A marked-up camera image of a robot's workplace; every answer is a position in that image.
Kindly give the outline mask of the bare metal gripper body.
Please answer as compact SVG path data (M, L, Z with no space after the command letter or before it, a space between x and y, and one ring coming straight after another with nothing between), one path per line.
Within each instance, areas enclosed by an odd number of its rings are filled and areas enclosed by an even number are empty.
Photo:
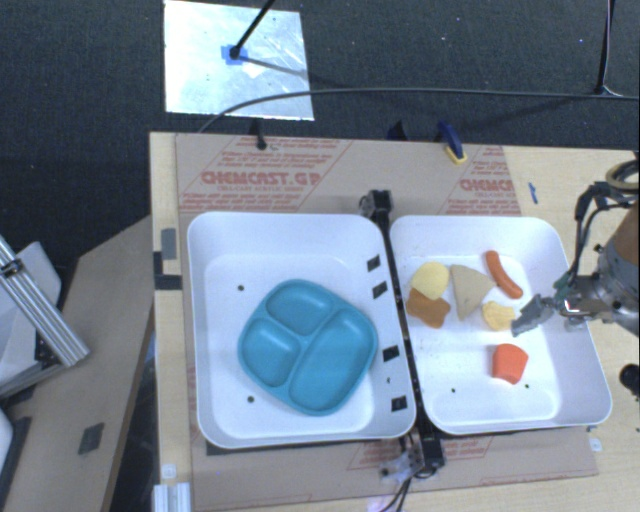
M572 323L599 320L615 323L639 336L638 282L621 282L608 277L568 277L558 279L553 300L560 315Z

